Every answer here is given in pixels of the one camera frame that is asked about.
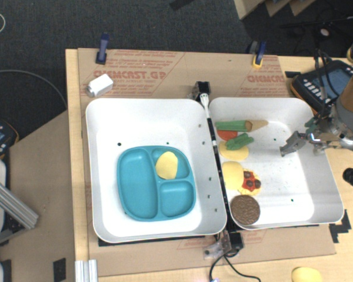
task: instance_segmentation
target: toy cookie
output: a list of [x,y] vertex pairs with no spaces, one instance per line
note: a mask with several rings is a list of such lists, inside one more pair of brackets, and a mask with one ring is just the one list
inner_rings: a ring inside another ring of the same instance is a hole
[[233,218],[241,224],[253,224],[260,217],[259,203],[249,195],[235,196],[230,202]]

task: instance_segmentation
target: blue divided tray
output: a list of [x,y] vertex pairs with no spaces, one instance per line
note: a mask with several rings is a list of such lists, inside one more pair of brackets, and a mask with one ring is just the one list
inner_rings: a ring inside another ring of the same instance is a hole
[[[172,152],[178,158],[176,178],[165,180],[155,170],[158,158]],[[196,202],[191,166],[186,156],[169,146],[138,146],[124,151],[118,160],[119,197],[127,215],[136,220],[176,219],[188,214]]]

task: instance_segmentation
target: black wire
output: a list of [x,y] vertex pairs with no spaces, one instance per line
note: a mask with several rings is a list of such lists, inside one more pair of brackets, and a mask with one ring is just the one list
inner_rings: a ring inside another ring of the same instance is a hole
[[230,265],[230,267],[233,269],[233,271],[236,272],[238,275],[245,277],[245,278],[255,279],[255,280],[258,280],[259,282],[261,282],[260,278],[258,278],[258,277],[241,274],[238,270],[235,269],[235,267],[230,263],[230,261],[228,260],[228,258],[226,256],[224,256],[224,258],[227,261],[227,263]]
[[297,48],[299,47],[299,44],[302,42],[302,40],[304,39],[305,35],[306,35],[306,30],[305,28],[302,26],[301,27],[302,30],[303,30],[303,34],[299,36],[299,39],[297,40],[295,46],[294,46],[294,49],[293,49],[293,52],[292,52],[292,55],[297,55],[299,53],[301,53],[302,51],[308,51],[308,49],[303,49],[301,51],[298,51]]
[[[323,80],[322,80],[322,77],[320,75],[320,71],[319,71],[319,57],[322,58],[322,61],[323,61],[323,65],[327,65],[326,63],[326,59],[328,61],[332,61],[332,59],[325,53],[325,52],[322,52],[320,51],[320,49],[317,49],[315,51],[315,56],[314,56],[314,59],[315,59],[315,68],[317,70],[317,75],[318,75],[318,80],[319,80],[319,84],[321,87],[324,88],[324,84],[323,84]],[[325,75],[327,77],[327,82],[329,84],[329,87],[332,89],[333,92],[335,92],[335,94],[337,95],[336,97],[330,99],[330,101],[326,102],[325,100],[322,101],[322,109],[314,116],[315,118],[315,124],[318,124],[327,114],[325,114],[325,112],[327,111],[328,109],[328,106],[333,104],[339,97],[339,94],[337,94],[337,92],[334,90],[334,88],[332,87],[332,83],[331,83],[331,80],[329,79],[329,75],[328,75],[328,72],[327,72],[327,68],[325,67]]]
[[251,278],[251,279],[256,279],[259,282],[261,282],[260,278],[256,277],[256,276],[250,276],[250,275],[245,275],[240,273],[232,264],[231,262],[228,260],[228,258],[232,258],[234,256],[236,256],[239,253],[239,250],[233,250],[233,251],[229,251],[226,254],[223,254],[221,256],[219,256],[211,265],[211,268],[209,269],[209,282],[211,282],[213,280],[213,268],[215,267],[215,265],[217,264],[217,262],[219,262],[222,258],[224,258],[226,260],[226,262],[229,264],[229,266],[233,269],[234,272],[236,272],[238,275],[245,277],[245,278]]
[[[321,88],[321,92],[324,91],[324,93],[326,93],[325,91],[325,88],[324,88],[324,83],[323,83],[323,79],[322,79],[322,76],[320,74],[320,71],[319,71],[319,49],[317,49],[315,51],[315,55],[314,55],[314,59],[315,59],[315,70],[317,72],[317,75],[318,75],[318,80],[319,80],[319,85],[320,85],[320,88]],[[324,97],[323,96],[323,93],[322,93],[322,98],[323,98],[323,106],[322,106],[322,114],[324,114],[324,111],[325,111],[325,99],[327,97]]]
[[324,72],[325,72],[325,76],[327,78],[327,82],[329,87],[331,88],[331,90],[335,93],[336,96],[339,96],[339,93],[334,89],[332,83],[331,83],[331,78],[329,77],[328,71],[327,71],[327,62],[325,61],[325,57],[324,54],[319,50],[318,54],[320,56],[320,58],[322,59],[322,63],[323,63],[323,68],[324,68]]
[[58,90],[57,87],[55,87],[50,81],[48,81],[47,79],[41,77],[40,75],[37,75],[35,73],[32,73],[32,72],[28,72],[28,71],[23,71],[23,70],[13,70],[13,69],[9,69],[9,70],[0,70],[0,74],[1,73],[22,73],[22,74],[26,74],[26,75],[30,75],[30,76],[33,76],[35,78],[38,78],[42,81],[44,81],[45,83],[47,83],[49,86],[51,86],[56,92],[57,94],[60,96],[61,100],[63,101],[63,104],[65,106],[65,108],[67,109],[68,108],[68,105],[62,95],[62,93]]

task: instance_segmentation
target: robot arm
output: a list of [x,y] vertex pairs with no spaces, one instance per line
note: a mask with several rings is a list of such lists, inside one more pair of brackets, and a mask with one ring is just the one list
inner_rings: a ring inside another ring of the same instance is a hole
[[281,156],[296,152],[306,142],[314,145],[316,154],[329,147],[353,151],[353,75],[340,96],[326,103],[305,127],[304,133],[295,131],[280,147]]

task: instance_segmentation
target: cardboard sheet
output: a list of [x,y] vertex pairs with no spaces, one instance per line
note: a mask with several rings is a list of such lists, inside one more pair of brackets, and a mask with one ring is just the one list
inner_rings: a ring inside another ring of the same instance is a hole
[[54,281],[56,264],[65,264],[65,273],[63,266],[58,272],[65,281],[74,280],[68,132],[64,112],[10,148],[11,191],[39,215],[34,229],[0,247],[0,261],[11,260],[13,282]]
[[[89,256],[97,259],[99,276],[210,266],[213,261],[204,259],[204,248],[214,243],[213,236],[99,246],[92,225],[85,122],[85,109],[92,98],[85,88],[91,80],[107,73],[114,87],[103,97],[187,98],[196,81],[209,81],[211,100],[289,97],[277,56],[264,56],[262,68],[254,69],[252,55],[114,49],[107,51],[106,65],[97,65],[97,51],[78,49]],[[233,263],[335,254],[328,225],[242,231],[241,235],[245,247],[232,259]]]

